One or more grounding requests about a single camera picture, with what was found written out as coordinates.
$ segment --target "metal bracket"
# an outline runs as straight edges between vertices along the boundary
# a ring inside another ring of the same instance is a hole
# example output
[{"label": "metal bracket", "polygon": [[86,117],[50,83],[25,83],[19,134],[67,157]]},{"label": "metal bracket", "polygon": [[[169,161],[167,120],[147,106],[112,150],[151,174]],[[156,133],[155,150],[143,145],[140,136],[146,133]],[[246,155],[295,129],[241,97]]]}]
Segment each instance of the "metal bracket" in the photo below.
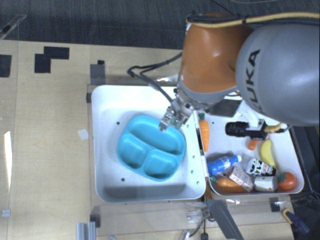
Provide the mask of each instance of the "metal bracket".
[{"label": "metal bracket", "polygon": [[76,240],[96,240],[96,223],[77,223]]},{"label": "metal bracket", "polygon": [[234,219],[222,200],[209,200],[206,202],[210,214],[215,218],[226,239],[244,240]]}]

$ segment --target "banana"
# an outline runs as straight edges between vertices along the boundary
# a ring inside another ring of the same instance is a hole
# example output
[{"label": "banana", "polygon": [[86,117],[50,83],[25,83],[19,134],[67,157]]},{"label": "banana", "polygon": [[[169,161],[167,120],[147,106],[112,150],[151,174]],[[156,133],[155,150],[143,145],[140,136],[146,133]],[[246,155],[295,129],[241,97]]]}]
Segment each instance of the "banana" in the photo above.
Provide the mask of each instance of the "banana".
[{"label": "banana", "polygon": [[261,145],[261,160],[267,165],[270,165],[274,168],[276,167],[273,159],[272,141],[270,139],[265,140]]}]

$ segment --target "tomato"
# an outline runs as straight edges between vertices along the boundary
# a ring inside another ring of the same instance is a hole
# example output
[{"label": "tomato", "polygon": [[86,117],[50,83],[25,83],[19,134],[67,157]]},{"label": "tomato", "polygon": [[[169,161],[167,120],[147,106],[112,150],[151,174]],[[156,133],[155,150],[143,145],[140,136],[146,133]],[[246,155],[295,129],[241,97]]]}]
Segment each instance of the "tomato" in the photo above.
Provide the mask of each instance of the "tomato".
[{"label": "tomato", "polygon": [[282,190],[292,190],[296,185],[296,178],[291,172],[283,172],[278,177],[278,186]]}]

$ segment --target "wooden table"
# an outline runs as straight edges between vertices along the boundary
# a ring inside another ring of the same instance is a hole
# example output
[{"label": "wooden table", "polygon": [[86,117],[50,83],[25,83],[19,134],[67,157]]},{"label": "wooden table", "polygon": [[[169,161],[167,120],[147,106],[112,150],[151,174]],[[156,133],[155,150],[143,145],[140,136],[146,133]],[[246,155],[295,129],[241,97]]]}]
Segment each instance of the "wooden table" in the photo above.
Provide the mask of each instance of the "wooden table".
[{"label": "wooden table", "polygon": [[[45,46],[68,47],[69,59],[52,59],[51,73],[35,73],[35,54],[43,54]],[[86,94],[90,84],[90,64],[103,60],[107,78],[129,78],[126,76],[129,67],[162,62],[178,52],[65,43],[0,42],[0,54],[12,55],[10,77],[0,78],[0,97],[4,104],[1,108],[7,108],[6,112],[0,112],[1,120],[6,122],[0,124],[0,130],[1,134],[11,132],[13,150],[10,189],[4,153],[0,153],[0,205],[2,210],[10,210],[9,217],[0,219],[0,239],[74,240],[77,223],[89,222],[89,141],[82,140],[78,131],[88,130]],[[176,61],[151,75],[174,75],[179,67],[180,62]],[[285,207],[292,208],[288,196],[282,201]],[[146,210],[147,207],[161,206],[161,203],[135,205]],[[170,205],[177,210],[164,209],[162,216],[167,216],[167,220],[154,217],[151,212],[137,217],[125,204],[105,205],[113,221],[109,233],[117,240],[179,239],[184,227],[194,229],[196,225],[186,224],[183,208],[179,210],[180,202]],[[254,206],[252,212],[248,212],[249,206],[244,207],[245,210],[237,208],[232,214],[245,239],[293,239],[291,226],[279,212]],[[150,231],[153,221],[159,225]],[[179,223],[172,228],[170,221]],[[149,223],[149,227],[141,230],[144,223]],[[215,222],[206,226],[210,238],[224,239]],[[199,239],[201,232],[194,239]],[[106,232],[97,239],[107,240],[110,234]]]}]

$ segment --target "black tape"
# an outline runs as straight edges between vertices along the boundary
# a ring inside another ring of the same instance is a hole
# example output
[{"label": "black tape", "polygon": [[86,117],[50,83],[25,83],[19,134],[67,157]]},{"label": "black tape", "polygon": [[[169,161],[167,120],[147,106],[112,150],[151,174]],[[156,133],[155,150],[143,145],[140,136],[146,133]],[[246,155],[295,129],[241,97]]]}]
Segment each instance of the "black tape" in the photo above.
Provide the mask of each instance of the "black tape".
[{"label": "black tape", "polygon": [[95,227],[100,228],[101,227],[101,218],[99,215],[93,215],[90,214],[90,222],[95,222]]},{"label": "black tape", "polygon": [[44,56],[48,59],[69,59],[69,48],[68,47],[44,47]]},{"label": "black tape", "polygon": [[51,73],[51,59],[44,54],[34,55],[34,73]]},{"label": "black tape", "polygon": [[10,25],[6,25],[3,29],[0,30],[0,34],[5,34],[11,29]]},{"label": "black tape", "polygon": [[278,197],[269,198],[269,201],[270,201],[271,212],[273,213],[280,212]]},{"label": "black tape", "polygon": [[11,71],[11,55],[0,54],[0,78],[8,78]]},{"label": "black tape", "polygon": [[87,92],[87,94],[86,94],[86,103],[91,103],[91,96],[92,96],[92,93]]}]

